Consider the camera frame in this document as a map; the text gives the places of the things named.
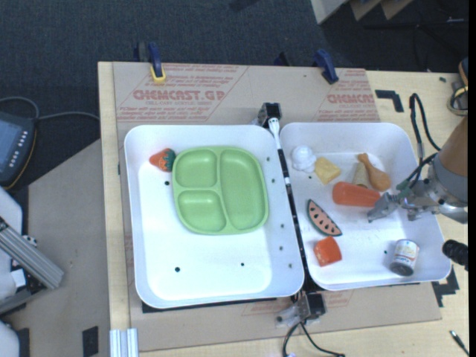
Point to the black cylinder on white bracket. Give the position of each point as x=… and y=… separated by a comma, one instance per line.
x=455, y=250

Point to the toy watermelon slice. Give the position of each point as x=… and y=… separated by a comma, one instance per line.
x=321, y=219

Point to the brown cardboard board red print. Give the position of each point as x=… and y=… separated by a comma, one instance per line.
x=223, y=99

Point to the orange toy chicken drumstick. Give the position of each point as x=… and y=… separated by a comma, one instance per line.
x=377, y=177

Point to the beige toy ice cream cone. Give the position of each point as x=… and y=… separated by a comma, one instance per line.
x=360, y=175

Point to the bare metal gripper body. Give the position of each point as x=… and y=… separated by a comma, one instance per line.
x=419, y=195

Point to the small white can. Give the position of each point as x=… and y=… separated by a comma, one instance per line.
x=404, y=255

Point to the thin black and white rod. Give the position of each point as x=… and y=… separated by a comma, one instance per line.
x=285, y=169

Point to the yellow toy cheese wedge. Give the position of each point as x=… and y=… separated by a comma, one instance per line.
x=327, y=170

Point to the green divided plate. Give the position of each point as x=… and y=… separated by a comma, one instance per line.
x=238, y=188

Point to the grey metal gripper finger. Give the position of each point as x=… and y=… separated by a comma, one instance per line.
x=415, y=214
x=385, y=206

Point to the orange-red toy food chunk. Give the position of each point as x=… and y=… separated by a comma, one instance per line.
x=327, y=252

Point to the white plastic tray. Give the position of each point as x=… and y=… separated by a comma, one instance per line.
x=364, y=251
x=208, y=266

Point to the red toy strawberry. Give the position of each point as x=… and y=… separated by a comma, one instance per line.
x=160, y=160

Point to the orange toy carrot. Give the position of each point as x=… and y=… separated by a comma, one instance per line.
x=353, y=195

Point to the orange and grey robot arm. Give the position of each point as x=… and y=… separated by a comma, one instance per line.
x=453, y=151

